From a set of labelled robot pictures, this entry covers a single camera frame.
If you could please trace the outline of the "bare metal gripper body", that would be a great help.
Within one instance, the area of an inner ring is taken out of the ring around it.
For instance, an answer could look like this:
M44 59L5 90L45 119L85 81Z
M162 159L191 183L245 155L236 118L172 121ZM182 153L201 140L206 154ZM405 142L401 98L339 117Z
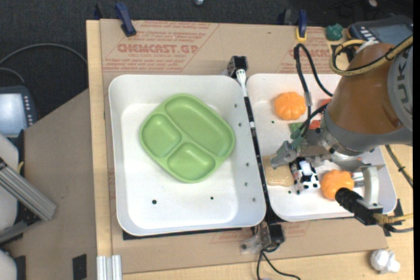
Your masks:
M362 154L374 149L370 135L347 130L298 130L295 132L295 143L297 156L313 167L321 167L331 161L350 172L366 166Z

